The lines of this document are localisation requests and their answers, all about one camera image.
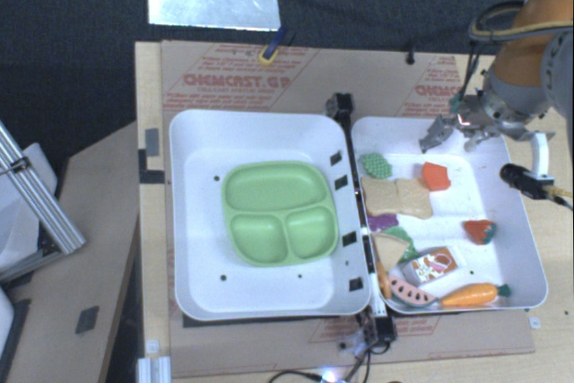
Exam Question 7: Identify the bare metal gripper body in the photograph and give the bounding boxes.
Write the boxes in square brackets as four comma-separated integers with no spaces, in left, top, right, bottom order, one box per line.
[451,93,535,141]

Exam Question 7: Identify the orange cheese wedge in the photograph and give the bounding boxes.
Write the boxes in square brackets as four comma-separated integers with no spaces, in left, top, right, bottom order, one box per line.
[421,161,452,193]

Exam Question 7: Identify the green grapes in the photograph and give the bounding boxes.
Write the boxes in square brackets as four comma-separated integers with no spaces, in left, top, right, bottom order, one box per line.
[361,152,395,178]

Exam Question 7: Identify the tan bread slice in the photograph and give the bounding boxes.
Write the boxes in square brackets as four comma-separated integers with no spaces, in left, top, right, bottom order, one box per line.
[395,178,434,221]
[360,176,400,217]

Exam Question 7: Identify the white plastic tray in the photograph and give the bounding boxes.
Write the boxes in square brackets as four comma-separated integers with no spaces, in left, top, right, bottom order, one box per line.
[351,116,550,314]
[169,109,373,322]

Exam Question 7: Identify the red strawberry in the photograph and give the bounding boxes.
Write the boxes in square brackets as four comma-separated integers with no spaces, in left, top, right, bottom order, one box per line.
[463,219,498,246]

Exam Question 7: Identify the thin black and white rod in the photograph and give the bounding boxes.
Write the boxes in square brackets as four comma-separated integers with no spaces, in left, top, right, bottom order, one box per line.
[339,115,385,320]

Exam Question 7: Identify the purple grapes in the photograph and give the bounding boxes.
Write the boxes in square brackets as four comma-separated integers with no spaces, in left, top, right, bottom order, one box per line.
[367,213,400,233]

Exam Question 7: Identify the green lettuce leaf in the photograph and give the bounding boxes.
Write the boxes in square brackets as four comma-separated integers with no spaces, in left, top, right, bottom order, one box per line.
[382,225,422,264]

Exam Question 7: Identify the tan triangular sandwich slice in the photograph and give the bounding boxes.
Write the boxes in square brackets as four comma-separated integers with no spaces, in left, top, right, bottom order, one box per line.
[371,231,414,274]

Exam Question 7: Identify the white and orange carton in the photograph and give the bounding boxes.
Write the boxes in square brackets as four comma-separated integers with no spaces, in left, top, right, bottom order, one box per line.
[401,246,465,286]

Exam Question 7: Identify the orange toy sausage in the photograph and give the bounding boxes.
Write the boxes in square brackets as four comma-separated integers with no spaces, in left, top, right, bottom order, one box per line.
[375,259,393,300]

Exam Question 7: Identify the orange carrot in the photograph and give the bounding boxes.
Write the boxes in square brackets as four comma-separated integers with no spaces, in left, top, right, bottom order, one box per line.
[440,282,512,309]

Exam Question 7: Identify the pink watermelon slice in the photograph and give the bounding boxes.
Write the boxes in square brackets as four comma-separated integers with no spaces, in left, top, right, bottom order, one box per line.
[387,274,439,309]

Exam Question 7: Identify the green divided plate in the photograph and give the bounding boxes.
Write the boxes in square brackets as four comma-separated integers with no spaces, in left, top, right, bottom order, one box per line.
[221,160,341,269]

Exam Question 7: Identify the brown cardboard board red print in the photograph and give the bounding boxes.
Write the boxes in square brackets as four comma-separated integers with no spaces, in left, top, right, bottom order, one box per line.
[159,39,537,379]

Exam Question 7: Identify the black cylinder on white bracket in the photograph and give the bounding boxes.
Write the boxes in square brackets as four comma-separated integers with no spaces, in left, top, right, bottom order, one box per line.
[499,130,558,200]

